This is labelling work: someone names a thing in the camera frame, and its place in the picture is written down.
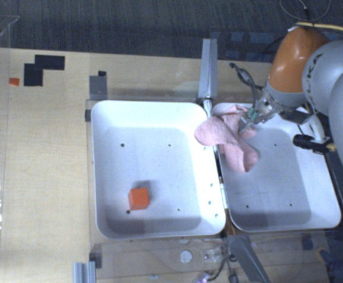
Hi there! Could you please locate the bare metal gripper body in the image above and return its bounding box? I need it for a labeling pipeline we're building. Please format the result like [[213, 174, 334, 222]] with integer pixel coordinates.
[[249, 94, 279, 126]]

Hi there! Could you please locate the pink cloth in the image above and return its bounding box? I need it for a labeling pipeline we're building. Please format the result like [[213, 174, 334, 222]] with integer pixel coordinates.
[[194, 104, 261, 174]]

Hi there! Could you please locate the white plastic tray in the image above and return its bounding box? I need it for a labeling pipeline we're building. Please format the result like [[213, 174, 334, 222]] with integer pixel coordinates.
[[211, 102, 343, 233], [90, 100, 227, 241]]

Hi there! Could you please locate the orange cube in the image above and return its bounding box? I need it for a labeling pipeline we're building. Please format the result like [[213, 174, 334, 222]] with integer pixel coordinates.
[[127, 187, 151, 212]]

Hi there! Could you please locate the white round disc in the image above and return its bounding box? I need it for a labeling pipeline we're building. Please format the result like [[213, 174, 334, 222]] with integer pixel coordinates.
[[180, 249, 193, 264]]

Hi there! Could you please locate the black cylinder on white bracket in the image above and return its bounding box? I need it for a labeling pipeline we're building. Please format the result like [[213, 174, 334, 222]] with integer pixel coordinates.
[[292, 113, 332, 154]]

